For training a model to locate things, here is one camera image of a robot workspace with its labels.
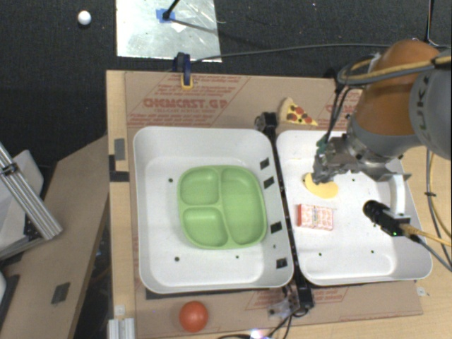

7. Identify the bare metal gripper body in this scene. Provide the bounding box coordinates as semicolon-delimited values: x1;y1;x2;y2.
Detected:
313;136;393;182

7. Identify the yellow banana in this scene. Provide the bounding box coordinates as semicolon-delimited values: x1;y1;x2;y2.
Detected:
301;172;340;201

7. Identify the pink and white carton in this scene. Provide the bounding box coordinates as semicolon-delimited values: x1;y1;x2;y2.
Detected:
296;203;335;232

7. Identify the thin black rod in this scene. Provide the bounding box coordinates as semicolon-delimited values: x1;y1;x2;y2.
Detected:
267;127;309;292

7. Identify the toy pizza slice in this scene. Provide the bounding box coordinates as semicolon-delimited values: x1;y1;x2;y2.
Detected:
278;97;319;127

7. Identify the white plastic tray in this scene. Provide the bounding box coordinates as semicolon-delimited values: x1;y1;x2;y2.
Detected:
275;129;434;287
133;126;295;295

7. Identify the green divided plate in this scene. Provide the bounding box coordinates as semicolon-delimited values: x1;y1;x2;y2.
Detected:
177;165;268;251

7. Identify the brown cardboard board red print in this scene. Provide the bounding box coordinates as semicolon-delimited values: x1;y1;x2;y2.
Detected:
123;71;424;339

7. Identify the red ball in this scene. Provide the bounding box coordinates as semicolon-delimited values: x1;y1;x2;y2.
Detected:
178;300;210;333

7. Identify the black cylinder on white bracket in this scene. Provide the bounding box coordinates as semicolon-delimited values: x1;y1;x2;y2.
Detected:
362;173;412;238

